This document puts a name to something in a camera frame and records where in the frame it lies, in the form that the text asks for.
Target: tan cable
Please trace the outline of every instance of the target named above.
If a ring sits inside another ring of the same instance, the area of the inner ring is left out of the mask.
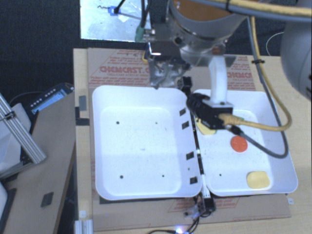
[[[228,2],[227,0],[209,0],[209,1],[215,1],[224,4]],[[230,0],[229,5],[280,15],[308,17],[308,18],[312,17],[312,10],[308,8],[282,6],[249,0]]]
[[[256,28],[255,28],[255,19],[254,19],[254,17],[250,17],[250,18],[251,18],[250,23],[251,23],[251,30],[252,30],[255,55],[256,55],[257,60],[260,60],[260,51],[259,51],[259,46],[258,46]],[[242,120],[242,119],[240,119],[236,116],[230,115],[230,114],[219,114],[218,117],[219,117],[219,119],[224,121],[224,125],[246,125],[246,126],[250,126],[250,127],[263,129],[263,130],[268,130],[268,131],[276,131],[276,132],[285,131],[292,124],[292,121],[293,121],[292,116],[289,113],[289,111],[287,110],[286,106],[283,104],[283,102],[278,97],[275,90],[273,89],[272,84],[269,81],[268,76],[265,73],[263,65],[261,62],[259,63],[259,68],[260,68],[260,71],[262,73],[263,79],[264,79],[265,83],[267,84],[267,87],[269,88],[270,93],[272,94],[272,96],[275,99],[275,101],[277,102],[277,104],[281,107],[281,109],[285,113],[286,118],[287,118],[287,123],[283,126],[274,127],[274,126],[259,124],[256,122]]]

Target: red circle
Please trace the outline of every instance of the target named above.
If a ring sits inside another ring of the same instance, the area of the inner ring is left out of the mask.
[[[234,136],[231,139],[231,146],[236,152],[242,153],[247,150],[248,144],[247,144],[247,141],[243,137]]]

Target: blue clip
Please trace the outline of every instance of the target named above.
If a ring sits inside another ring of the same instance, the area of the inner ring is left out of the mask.
[[[111,15],[111,16],[118,16],[118,14],[120,13],[120,9],[119,9],[119,12],[117,14],[114,13],[114,9],[116,7],[115,6],[111,6],[108,8],[108,13]]]

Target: white tray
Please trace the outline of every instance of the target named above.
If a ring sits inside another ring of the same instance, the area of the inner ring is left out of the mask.
[[[210,95],[210,90],[195,93]],[[245,120],[277,126],[267,96],[263,92],[228,91],[228,102],[234,105],[233,114]],[[275,153],[284,153],[280,132],[259,130],[240,126],[245,134]],[[226,130],[204,136],[197,131],[198,142],[209,190],[218,196],[291,193],[298,185],[290,154],[284,159],[271,157],[248,143],[242,153],[230,145],[234,136]],[[262,189],[248,186],[246,176],[250,172],[265,171],[270,185]]]
[[[198,90],[209,95],[209,90]],[[276,125],[263,92],[228,91],[234,114]],[[107,200],[192,197],[201,190],[197,153],[186,96],[178,89],[101,86],[93,92],[96,188]],[[241,129],[282,154],[280,133]],[[233,134],[197,131],[208,189],[218,196],[290,193],[297,177],[290,155],[277,159],[248,143],[243,153],[230,146]],[[270,185],[252,189],[249,172],[265,171]]]
[[[93,92],[96,188],[108,200],[192,197],[201,189],[186,96],[177,89]],[[189,153],[194,158],[186,158]]]

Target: cardboard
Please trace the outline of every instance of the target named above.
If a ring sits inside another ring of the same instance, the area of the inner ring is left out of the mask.
[[[97,86],[149,86],[148,65],[141,60],[143,51],[119,49],[88,49],[89,98]],[[193,79],[193,91],[210,88],[209,70],[193,68],[186,76]],[[245,56],[239,56],[228,69],[228,88],[255,90],[253,77]],[[94,231],[136,229],[188,225],[193,222],[185,212],[194,206],[193,198],[107,201],[95,189],[95,157],[92,102],[89,100],[90,146]],[[201,223],[232,222],[290,217],[285,195],[255,195],[215,199],[216,211]]]

